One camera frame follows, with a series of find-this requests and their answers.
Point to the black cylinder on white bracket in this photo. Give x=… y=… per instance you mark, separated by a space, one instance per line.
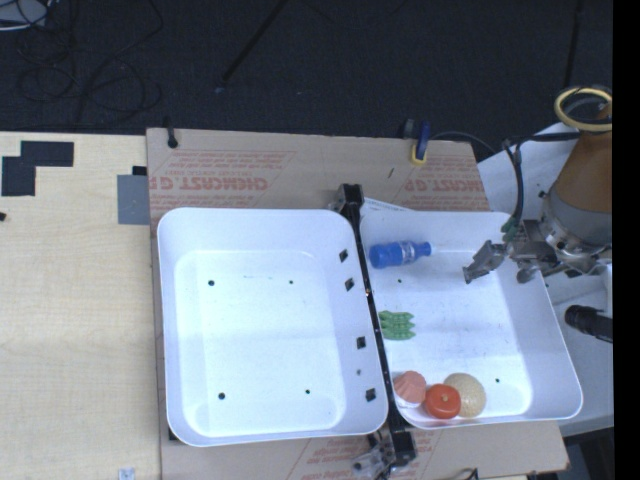
x=590 y=322

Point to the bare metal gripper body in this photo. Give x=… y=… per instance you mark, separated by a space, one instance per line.
x=547 y=250

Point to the brown cardboard board red print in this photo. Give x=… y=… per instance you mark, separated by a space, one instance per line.
x=300 y=173

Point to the thin black rod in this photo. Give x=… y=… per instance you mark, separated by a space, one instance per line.
x=376 y=318

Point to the white plastic tray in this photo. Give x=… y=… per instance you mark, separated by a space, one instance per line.
x=465 y=328
x=260 y=338

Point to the green pea pods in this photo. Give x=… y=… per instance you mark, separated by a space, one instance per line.
x=397 y=325

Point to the white paper sheet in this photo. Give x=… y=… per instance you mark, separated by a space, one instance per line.
x=382 y=205

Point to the pink toy shell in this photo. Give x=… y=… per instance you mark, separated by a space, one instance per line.
x=410 y=387

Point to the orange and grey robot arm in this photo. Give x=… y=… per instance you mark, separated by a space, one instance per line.
x=587 y=178

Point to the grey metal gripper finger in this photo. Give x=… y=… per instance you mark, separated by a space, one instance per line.
x=525 y=273
x=484 y=260

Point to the blue plastic bottle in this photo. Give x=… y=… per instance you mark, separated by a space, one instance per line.
x=392 y=254

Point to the red toy tomato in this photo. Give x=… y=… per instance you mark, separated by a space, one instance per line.
x=443 y=401

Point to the beige round toy bread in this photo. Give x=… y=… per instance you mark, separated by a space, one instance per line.
x=472 y=393

